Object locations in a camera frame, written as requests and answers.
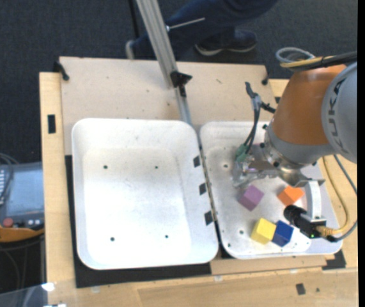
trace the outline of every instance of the orange and gray device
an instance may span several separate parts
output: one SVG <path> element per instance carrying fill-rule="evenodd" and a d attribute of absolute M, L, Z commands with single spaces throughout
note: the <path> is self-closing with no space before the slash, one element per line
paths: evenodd
<path fill-rule="evenodd" d="M 0 242 L 44 233 L 41 162 L 0 165 Z"/>

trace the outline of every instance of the blue cube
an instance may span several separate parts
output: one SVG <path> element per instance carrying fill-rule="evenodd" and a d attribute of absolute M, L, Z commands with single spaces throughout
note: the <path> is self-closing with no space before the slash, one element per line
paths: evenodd
<path fill-rule="evenodd" d="M 286 224 L 285 222 L 278 221 L 276 223 L 276 230 L 272 242 L 276 243 L 278 246 L 285 246 L 291 240 L 293 235 L 293 227 Z"/>

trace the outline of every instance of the dark blue pants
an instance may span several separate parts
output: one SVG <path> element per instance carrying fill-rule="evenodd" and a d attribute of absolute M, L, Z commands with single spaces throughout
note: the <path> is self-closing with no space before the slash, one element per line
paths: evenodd
<path fill-rule="evenodd" d="M 235 27 L 249 22 L 267 12 L 278 0 L 191 0 L 180 8 L 166 25 L 173 26 L 191 20 L 204 21 L 171 29 L 169 39 L 178 59 L 195 44 L 206 42 L 226 45 L 232 40 Z M 150 40 L 147 34 L 133 44 L 136 58 L 152 58 Z"/>

